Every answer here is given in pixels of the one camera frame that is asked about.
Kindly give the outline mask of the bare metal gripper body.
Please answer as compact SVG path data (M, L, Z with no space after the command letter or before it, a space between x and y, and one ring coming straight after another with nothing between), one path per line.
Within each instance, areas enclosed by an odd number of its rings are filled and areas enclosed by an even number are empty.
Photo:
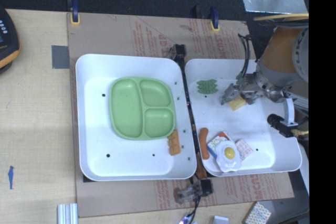
M279 88L267 80L261 73L249 73L243 78L239 91L245 95L263 95L274 103L282 102L285 98L283 88Z

